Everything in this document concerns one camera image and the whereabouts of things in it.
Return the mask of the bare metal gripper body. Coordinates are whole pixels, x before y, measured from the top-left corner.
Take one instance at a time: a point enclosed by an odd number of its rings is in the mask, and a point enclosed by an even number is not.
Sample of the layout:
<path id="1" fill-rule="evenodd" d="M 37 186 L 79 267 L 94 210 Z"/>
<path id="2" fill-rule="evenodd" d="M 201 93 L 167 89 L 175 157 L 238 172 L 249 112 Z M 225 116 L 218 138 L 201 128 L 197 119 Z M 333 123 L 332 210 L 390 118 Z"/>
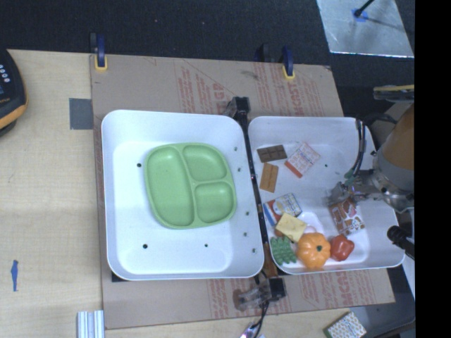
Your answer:
<path id="1" fill-rule="evenodd" d="M 383 201 L 398 213 L 414 209 L 414 193 L 403 190 L 379 170 L 361 170 L 354 181 L 356 200 Z"/>

